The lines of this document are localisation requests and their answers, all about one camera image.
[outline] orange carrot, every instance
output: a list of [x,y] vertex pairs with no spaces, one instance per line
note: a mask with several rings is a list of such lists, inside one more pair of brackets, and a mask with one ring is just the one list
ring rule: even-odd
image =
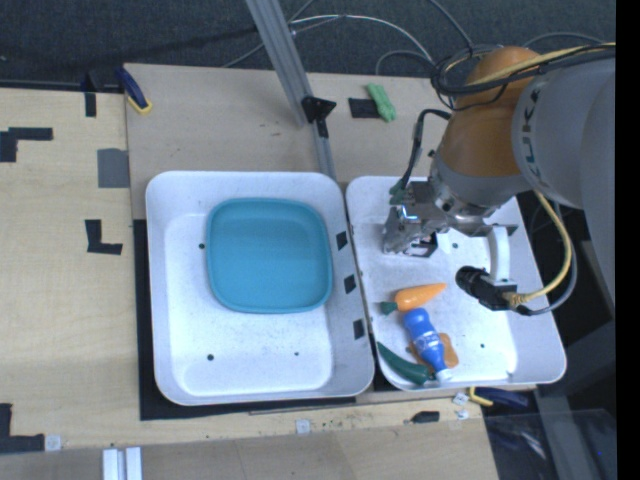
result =
[[396,293],[394,300],[398,310],[410,311],[426,304],[446,287],[446,283],[434,283],[404,288]]

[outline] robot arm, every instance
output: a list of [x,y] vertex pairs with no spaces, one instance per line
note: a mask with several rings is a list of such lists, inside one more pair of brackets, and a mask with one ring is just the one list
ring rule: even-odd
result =
[[[556,58],[571,62],[553,69],[544,64],[549,55],[525,48],[486,55],[467,79],[468,94],[456,100],[428,180],[395,187],[385,252],[428,256],[436,234],[450,228],[488,236],[494,226],[484,219],[514,195],[534,190],[585,211],[615,301],[615,49],[612,55],[608,47],[588,61],[575,51],[561,52]],[[519,74],[509,78],[515,81],[482,90],[513,73]],[[474,92],[474,86],[480,90]],[[515,229],[504,227],[509,233]],[[459,284],[482,301],[470,289],[471,274],[477,272],[461,273]],[[513,289],[496,286],[500,283],[491,276],[483,282],[494,293]],[[498,300],[492,309],[515,309],[517,300],[505,297],[502,307]]]

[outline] wooden table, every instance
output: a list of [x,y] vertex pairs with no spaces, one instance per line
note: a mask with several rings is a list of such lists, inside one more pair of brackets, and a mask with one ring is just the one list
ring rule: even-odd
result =
[[[346,406],[140,421],[132,221],[145,217],[148,180],[169,169],[316,167],[310,132],[293,124],[274,73],[128,69],[154,105],[148,116],[132,112],[119,94],[97,94],[97,115],[87,117],[82,93],[0,90],[0,131],[54,131],[52,141],[20,140],[16,162],[0,163],[0,403],[13,404],[12,435],[60,436],[66,452],[0,457],[0,469],[54,463],[91,469],[100,461],[97,449],[144,446],[145,472],[156,468],[167,478],[178,470],[196,478],[218,455],[228,459],[230,472],[242,466],[245,476],[230,478],[271,477],[269,467],[281,478],[275,472],[283,464],[315,471],[313,478],[411,477],[427,466],[447,478],[496,478],[480,408],[467,404],[470,419],[459,421],[453,392],[433,398],[367,391]],[[342,185],[364,174],[403,172],[415,116],[440,105],[428,81],[380,78],[398,103],[398,119],[358,120],[354,133],[346,97],[367,97],[370,77],[312,74],[310,80],[317,96],[338,102],[329,132]],[[181,91],[211,93],[212,87],[216,112],[207,111],[211,100],[181,107]],[[415,98],[401,98],[406,94]],[[437,144],[442,126],[429,128],[425,149]],[[129,152],[131,188],[99,186],[97,152],[110,148]],[[424,164],[420,169],[426,173]],[[91,219],[101,220],[103,242],[123,245],[121,254],[87,252]],[[420,411],[439,411],[440,422],[407,424]],[[310,435],[296,435],[297,420],[308,420]],[[173,446],[154,446],[162,444]],[[225,453],[229,446],[234,453]],[[257,458],[276,449],[282,460],[260,462],[266,468],[260,476]],[[296,462],[318,450],[326,453],[315,469]],[[187,467],[185,457],[202,461]]]

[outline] blue tube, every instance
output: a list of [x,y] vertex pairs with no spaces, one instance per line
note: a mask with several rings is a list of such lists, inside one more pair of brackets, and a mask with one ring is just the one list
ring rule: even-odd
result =
[[429,313],[424,308],[409,311],[404,315],[404,326],[420,357],[433,366],[438,381],[450,380],[452,374],[444,362],[444,344],[431,323]]

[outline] green toy vegetable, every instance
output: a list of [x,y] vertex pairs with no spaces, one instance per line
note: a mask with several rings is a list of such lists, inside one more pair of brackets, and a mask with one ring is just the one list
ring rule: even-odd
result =
[[380,351],[380,355],[382,356],[382,358],[398,375],[413,382],[414,384],[417,384],[418,386],[422,386],[431,378],[429,369],[426,366],[422,364],[412,363],[401,358],[400,356],[391,352],[391,350],[389,350],[379,341],[376,342],[376,344],[378,345],[378,350]]

